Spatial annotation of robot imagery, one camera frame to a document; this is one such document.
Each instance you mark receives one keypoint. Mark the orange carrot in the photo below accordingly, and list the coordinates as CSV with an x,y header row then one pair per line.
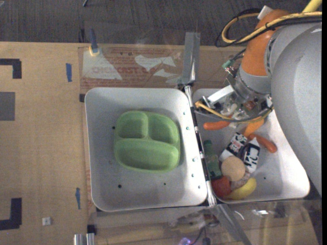
x,y
253,128

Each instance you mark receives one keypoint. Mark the green bottle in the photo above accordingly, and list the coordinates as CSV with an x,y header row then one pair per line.
x,y
212,159

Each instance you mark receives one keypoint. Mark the white plastic tray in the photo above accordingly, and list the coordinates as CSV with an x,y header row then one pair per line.
x,y
278,172
102,136

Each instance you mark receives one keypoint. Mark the white and black carton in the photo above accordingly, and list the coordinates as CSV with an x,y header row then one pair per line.
x,y
233,145
251,157

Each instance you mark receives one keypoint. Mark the green divided plate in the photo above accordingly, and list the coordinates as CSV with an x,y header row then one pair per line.
x,y
145,152

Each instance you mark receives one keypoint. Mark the yellow banana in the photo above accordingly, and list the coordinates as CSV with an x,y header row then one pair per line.
x,y
244,191

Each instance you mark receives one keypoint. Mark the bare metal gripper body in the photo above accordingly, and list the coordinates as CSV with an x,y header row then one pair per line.
x,y
242,93

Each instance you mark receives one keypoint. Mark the tan round biscuit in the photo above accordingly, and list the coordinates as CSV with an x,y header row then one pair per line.
x,y
233,168

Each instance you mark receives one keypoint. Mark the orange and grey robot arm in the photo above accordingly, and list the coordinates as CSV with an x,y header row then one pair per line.
x,y
293,91

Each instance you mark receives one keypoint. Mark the orange sausage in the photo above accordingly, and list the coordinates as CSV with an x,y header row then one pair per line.
x,y
215,125
265,143

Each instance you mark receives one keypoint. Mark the red tomato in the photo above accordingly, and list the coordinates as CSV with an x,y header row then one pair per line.
x,y
221,187

